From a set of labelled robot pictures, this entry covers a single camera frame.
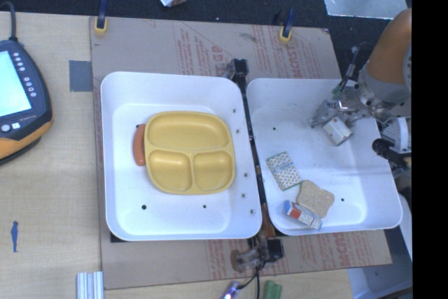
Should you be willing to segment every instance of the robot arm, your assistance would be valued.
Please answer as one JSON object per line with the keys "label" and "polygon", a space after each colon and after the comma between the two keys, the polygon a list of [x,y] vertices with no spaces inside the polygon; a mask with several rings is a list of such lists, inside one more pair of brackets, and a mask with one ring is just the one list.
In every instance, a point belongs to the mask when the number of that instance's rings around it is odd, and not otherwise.
{"label": "robot arm", "polygon": [[351,127],[373,117],[386,123],[390,110],[411,96],[412,9],[399,13],[385,28],[354,86],[338,86],[309,119],[311,127],[338,117]]}

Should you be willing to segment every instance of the gray tape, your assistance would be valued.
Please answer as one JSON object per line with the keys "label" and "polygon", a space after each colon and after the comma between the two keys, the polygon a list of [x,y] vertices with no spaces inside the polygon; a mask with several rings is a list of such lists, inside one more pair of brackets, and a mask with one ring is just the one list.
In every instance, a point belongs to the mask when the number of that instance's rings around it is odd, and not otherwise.
{"label": "gray tape", "polygon": [[69,60],[69,74],[70,91],[92,91],[92,63],[90,61]]}

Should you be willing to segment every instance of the yellow plastic plate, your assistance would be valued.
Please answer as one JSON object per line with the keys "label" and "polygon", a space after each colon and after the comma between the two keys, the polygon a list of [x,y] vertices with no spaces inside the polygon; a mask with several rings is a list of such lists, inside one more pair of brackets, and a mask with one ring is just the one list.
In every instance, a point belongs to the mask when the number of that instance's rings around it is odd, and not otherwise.
{"label": "yellow plastic plate", "polygon": [[217,193],[235,178],[232,136],[210,113],[157,113],[146,123],[144,151],[151,181],[167,193]]}

